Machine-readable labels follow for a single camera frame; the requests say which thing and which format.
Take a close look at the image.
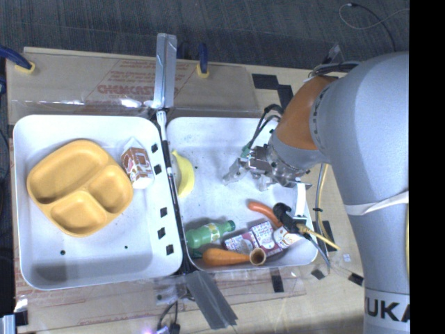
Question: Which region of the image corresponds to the orange sausage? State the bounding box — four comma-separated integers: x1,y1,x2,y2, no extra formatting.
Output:
247,200,284,229

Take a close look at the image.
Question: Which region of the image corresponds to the brown ice cream cone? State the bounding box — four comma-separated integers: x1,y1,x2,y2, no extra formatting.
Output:
248,247,268,267

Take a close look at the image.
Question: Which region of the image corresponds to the brown cardboard board red print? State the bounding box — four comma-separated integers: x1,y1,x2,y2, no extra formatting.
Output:
5,46,307,334

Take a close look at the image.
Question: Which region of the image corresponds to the white printed packet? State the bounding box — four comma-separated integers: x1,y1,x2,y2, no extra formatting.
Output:
273,225,304,251

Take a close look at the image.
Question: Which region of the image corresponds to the yellow divided plate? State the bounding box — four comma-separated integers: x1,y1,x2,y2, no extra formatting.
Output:
26,138,135,239

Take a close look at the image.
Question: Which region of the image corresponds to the white and brown small carton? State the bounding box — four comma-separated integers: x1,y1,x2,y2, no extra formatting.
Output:
120,136,156,190

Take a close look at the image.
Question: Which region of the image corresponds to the yellow banana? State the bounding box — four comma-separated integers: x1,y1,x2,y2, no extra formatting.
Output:
170,149,196,199

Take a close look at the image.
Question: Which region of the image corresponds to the maroon printed carton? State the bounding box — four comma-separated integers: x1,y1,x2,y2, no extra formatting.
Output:
223,230,261,254
250,221,284,257

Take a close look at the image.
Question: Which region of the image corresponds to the orange carrot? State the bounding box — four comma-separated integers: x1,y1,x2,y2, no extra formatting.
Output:
192,247,252,267

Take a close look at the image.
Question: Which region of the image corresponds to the white plastic tray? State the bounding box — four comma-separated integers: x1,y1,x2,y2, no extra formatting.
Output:
165,116,319,273
13,113,184,291

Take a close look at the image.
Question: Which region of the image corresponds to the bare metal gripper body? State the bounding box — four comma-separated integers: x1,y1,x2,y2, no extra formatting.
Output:
238,144,307,189

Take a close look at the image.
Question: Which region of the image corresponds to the black cylinder on white bracket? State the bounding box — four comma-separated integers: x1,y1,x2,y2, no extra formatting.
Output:
272,182,313,237

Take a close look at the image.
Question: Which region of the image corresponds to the green plastic bottle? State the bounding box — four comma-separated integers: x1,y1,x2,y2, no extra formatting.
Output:
184,219,237,251

